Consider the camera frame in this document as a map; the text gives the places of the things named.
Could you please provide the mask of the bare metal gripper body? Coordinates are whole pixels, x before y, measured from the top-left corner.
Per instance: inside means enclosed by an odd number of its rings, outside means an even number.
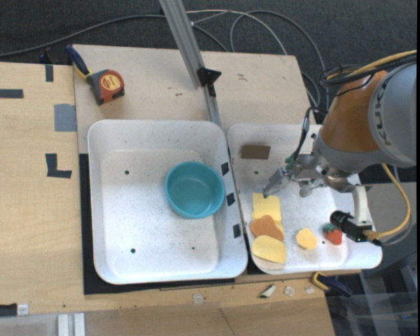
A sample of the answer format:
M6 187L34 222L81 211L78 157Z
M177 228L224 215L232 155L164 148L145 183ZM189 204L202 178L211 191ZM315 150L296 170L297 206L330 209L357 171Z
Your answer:
M292 180L313 182L317 188L330 187L337 192L351 192L358 183L350 177L351 174L334 168L324 157L305 153L297 157Z

